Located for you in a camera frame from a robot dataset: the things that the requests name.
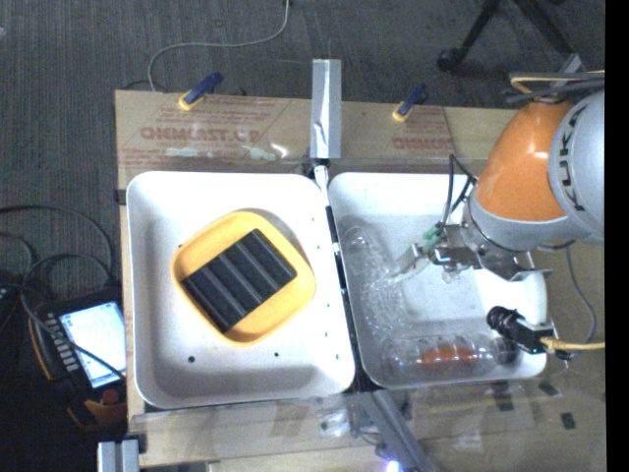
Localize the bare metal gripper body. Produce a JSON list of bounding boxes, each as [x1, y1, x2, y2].
[[428, 222, 536, 282]]

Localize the clear ribbed plastic bottle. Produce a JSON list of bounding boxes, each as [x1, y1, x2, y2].
[[340, 222, 410, 336]]

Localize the white plastic tray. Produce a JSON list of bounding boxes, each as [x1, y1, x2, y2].
[[326, 171, 549, 390], [126, 170, 357, 410]]

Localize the clear plastic bottle orange label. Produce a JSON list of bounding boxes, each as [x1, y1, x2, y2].
[[379, 331, 520, 382]]

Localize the yellow plate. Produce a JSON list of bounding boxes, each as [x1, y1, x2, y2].
[[169, 209, 317, 346]]

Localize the black ribbed block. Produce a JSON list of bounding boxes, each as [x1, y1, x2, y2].
[[180, 228, 299, 334]]

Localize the brown cardboard board red print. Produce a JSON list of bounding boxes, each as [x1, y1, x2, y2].
[[113, 89, 605, 467]]

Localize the black cylinder on white bracket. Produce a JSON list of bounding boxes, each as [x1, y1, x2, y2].
[[486, 264, 559, 356]]

